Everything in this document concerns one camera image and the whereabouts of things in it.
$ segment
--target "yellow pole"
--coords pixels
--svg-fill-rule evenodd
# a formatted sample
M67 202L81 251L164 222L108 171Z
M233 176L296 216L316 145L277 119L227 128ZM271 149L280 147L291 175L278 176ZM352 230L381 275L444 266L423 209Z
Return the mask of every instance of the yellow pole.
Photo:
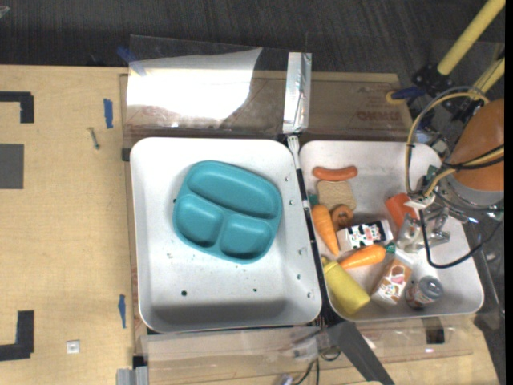
M470 50L479 36L486 30L495 16L506 5L506 0L488 0L472 22L463 31L456 43L438 64L441 75L449 75L463 56Z
M483 93L486 93L490 90L490 87L493 86L497 81L504 75L504 70L506 69L506 57L502 57L499 60L494 61L484 73L481 74L481 77L477 79L474 83L474 87L481 89Z

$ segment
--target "white tray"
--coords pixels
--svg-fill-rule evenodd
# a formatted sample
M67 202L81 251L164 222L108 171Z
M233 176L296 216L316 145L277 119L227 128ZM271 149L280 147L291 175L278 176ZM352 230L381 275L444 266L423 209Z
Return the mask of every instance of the white tray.
M203 160L238 165L279 189L277 236L258 261L241 265L185 245L172 227L173 199ZM161 333L300 325L321 294L292 154L272 140L147 138L131 150L139 310Z
M356 198L357 208L354 212L354 224L387 219L394 236L394 225L385 206L385 200L397 193L405 192L404 185L404 143L364 142L364 141L310 141L300 151L300 161L308 193L317 193L317 179L312 170L317 166L343 168L355 165L358 175L349 180ZM436 152L424 145L416 144L411 163L411 184L415 187L418 179L426 175L430 165L439 166L440 159ZM450 241L432 249L435 263L444 264L468 253L469 245L462 224L450 217L444 226L450 231ZM319 252L331 256L329 249L316 235ZM370 292L376 279L381 275L383 264L368 265L349 272ZM473 258L450 269L438 270L445 294L436 303L424 310L410 308L402 299L395 307L384 309L371 302L356 314L344 315L333 308L345 319L354 322L368 322L398 318L421 318L448 314L473 314L484 301L483 287L479 279Z

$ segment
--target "yellow bottle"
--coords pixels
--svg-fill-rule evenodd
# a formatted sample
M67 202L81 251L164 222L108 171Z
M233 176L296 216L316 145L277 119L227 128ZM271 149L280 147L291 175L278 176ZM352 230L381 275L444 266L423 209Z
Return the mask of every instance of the yellow bottle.
M353 315L370 302L369 295L336 261L322 258L326 285L343 314Z

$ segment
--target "silver can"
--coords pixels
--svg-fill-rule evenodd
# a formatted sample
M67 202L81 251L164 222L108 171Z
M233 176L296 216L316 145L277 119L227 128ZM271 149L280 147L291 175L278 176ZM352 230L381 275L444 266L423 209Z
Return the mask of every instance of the silver can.
M407 304L416 309L424 308L424 306L438 301L442 296L442 283L430 275L412 282L412 286L406 290L405 294Z

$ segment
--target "wooden table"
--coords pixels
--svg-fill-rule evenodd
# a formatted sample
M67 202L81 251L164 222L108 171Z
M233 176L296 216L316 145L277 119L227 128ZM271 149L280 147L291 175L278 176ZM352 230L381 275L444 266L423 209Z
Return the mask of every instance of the wooden table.
M0 362L0 383L115 383L116 370L131 367L119 82L126 74L125 68L0 66L0 91L30 91L35 110L33 124L20 124L19 104L0 103L0 144L24 145L23 189L0 189L1 346L16 341L18 311L34 311L34 352ZM113 128L105 122L104 99L113 103ZM481 331L470 324L468 332L469 355L385 368L397 383L498 383ZM75 340L79 353L68 354L67 342ZM352 367L321 373L321 383L362 380Z

